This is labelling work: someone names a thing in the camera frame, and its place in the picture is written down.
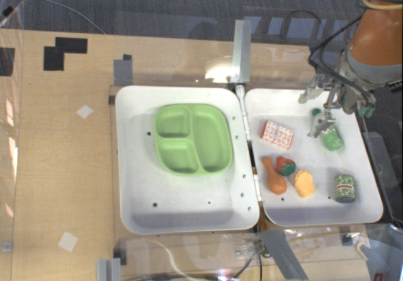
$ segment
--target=yellow cable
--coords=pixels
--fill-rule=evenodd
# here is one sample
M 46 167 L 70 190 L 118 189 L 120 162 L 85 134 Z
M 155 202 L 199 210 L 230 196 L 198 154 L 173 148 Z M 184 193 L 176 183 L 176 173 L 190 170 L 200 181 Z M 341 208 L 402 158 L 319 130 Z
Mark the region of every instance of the yellow cable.
M 376 10 L 401 10 L 403 8 L 403 4 L 375 4 L 371 3 L 369 0 L 362 0 L 365 6 L 376 9 Z

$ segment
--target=can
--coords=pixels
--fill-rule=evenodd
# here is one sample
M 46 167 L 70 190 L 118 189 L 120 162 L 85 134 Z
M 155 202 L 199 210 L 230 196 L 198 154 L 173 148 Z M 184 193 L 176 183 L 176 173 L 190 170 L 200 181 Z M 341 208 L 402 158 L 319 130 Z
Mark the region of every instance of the can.
M 335 201 L 339 203 L 352 203 L 355 201 L 355 182 L 351 175 L 338 175 L 334 179 Z

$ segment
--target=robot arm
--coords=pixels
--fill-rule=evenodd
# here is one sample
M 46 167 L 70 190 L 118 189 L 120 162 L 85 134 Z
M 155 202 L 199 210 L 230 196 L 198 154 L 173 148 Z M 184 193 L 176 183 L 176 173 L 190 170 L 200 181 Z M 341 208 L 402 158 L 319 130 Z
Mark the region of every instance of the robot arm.
M 370 117 L 375 107 L 372 91 L 376 88 L 396 85 L 402 81 L 402 0 L 363 0 L 368 8 L 362 17 L 311 49 L 309 62 L 331 76 L 324 83 L 324 76 L 317 74 L 301 94 L 299 102 L 318 97 L 329 90 L 324 104 L 324 115 L 320 122 L 312 124 L 309 136 L 317 137 L 335 119 L 331 110 L 343 108 L 347 114 L 358 111 Z M 313 61 L 313 55 L 323 49 L 336 35 L 360 21 L 335 70 Z

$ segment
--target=white plastic tray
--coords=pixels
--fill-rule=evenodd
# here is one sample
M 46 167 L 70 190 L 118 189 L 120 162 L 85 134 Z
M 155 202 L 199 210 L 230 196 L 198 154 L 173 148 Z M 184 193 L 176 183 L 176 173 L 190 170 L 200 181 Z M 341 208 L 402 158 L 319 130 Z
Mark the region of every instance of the white plastic tray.
M 223 173 L 182 177 L 158 161 L 153 133 L 158 109 L 206 103 L 225 115 L 234 161 Z M 136 234 L 242 230 L 255 225 L 259 207 L 239 101 L 218 88 L 128 86 L 116 96 L 120 212 Z
M 345 143 L 337 151 L 328 151 L 320 138 L 307 137 L 312 119 L 310 111 L 321 108 L 326 94 L 306 104 L 299 104 L 302 91 L 284 89 L 252 89 L 246 95 L 251 139 L 256 169 L 266 215 L 283 227 L 375 222 L 381 218 L 383 205 L 366 154 L 356 117 L 334 110 L 336 126 Z M 260 134 L 266 120 L 292 129 L 294 138 L 289 150 L 264 142 Z M 286 177 L 287 191 L 275 195 L 268 190 L 267 173 L 261 159 L 269 156 L 276 163 L 278 156 L 293 159 L 297 170 L 306 169 L 314 177 L 316 193 L 301 198 L 293 187 L 295 173 Z M 334 177 L 346 173 L 356 182 L 356 200 L 340 204 L 334 200 Z

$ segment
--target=wooden table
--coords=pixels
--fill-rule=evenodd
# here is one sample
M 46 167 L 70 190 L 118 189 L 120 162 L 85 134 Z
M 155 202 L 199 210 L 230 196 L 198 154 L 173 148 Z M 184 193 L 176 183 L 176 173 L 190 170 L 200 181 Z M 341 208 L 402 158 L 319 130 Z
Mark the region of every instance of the wooden table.
M 23 46 L 21 41 L 5 43 L 3 39 L 1 42 L 2 45 L 14 45 L 16 55 L 23 56 L 23 60 L 16 58 L 23 71 L 21 94 L 14 92 L 13 100 L 18 107 L 21 97 L 18 183 L 12 208 L 12 280 L 95 280 L 97 260 L 111 259 L 115 245 L 108 104 L 110 86 L 114 84 L 113 60 L 122 59 L 123 54 L 132 55 L 133 76 L 139 83 L 151 83 L 151 79 L 164 84 L 169 83 L 168 80 L 204 82 L 209 67 L 228 61 L 232 43 L 13 30 L 1 30 L 0 37 L 20 38 L 23 42 Z M 64 71 L 44 71 L 43 48 L 54 46 L 56 37 L 87 38 L 88 52 L 65 54 Z M 255 83 L 271 82 L 273 86 L 288 83 L 303 88 L 314 75 L 306 62 L 308 55 L 307 47 L 254 43 L 251 47 L 251 79 Z M 76 113 L 83 106 L 93 110 L 87 118 Z M 72 251 L 58 246 L 65 232 L 77 237 Z M 198 242 L 204 242 L 203 236 L 201 239 L 198 236 L 178 237 L 182 247 L 174 243 L 169 245 L 174 242 L 173 238 L 161 242 L 166 242 L 165 247 L 176 255 L 180 268 L 191 270 L 183 256 L 183 240 L 192 240 L 194 246 L 199 246 Z M 219 243 L 224 244 L 220 238 L 217 236 L 214 242 L 201 244 L 198 249 L 214 258 L 219 252 Z M 136 242 L 146 241 L 134 237 L 129 245 L 141 248 Z M 335 246 L 345 252 L 337 242 Z M 146 247 L 155 258 L 164 257 L 163 260 L 169 261 L 166 250 L 161 250 L 155 242 L 148 242 Z M 9 253 L 1 254 L 0 261 L 6 262 L 3 276 L 7 277 L 9 261 L 3 258 Z M 368 272 L 363 260 L 353 258 L 347 264 L 354 267 L 359 280 Z M 307 273 L 310 271 L 310 276 L 315 276 L 315 269 L 326 270 L 330 266 L 339 269 L 340 265 L 309 261 L 304 268 Z M 280 276 L 272 261 L 264 262 L 264 269 L 266 275 Z M 346 269 L 345 273 L 351 273 L 351 270 Z M 138 265 L 132 273 L 136 271 L 139 271 Z M 257 275 L 257 268 L 246 273 Z

